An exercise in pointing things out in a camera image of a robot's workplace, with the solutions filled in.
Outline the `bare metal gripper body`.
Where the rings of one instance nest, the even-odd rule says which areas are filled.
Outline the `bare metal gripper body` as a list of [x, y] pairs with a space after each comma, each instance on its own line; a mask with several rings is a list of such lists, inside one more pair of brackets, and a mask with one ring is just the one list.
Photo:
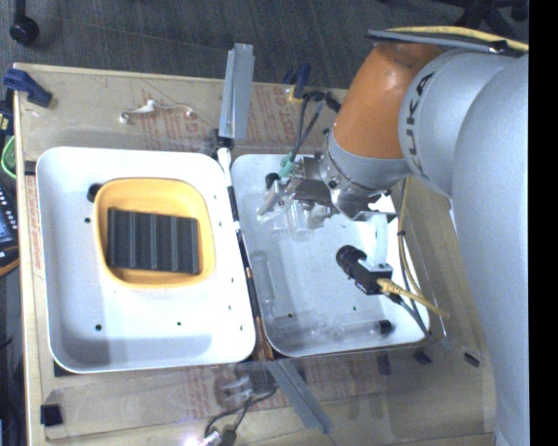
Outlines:
[[382, 192], [381, 162], [335, 154], [288, 155], [284, 162], [286, 190], [294, 201], [311, 210], [324, 207], [324, 217], [339, 213], [351, 221], [373, 216], [370, 204]]

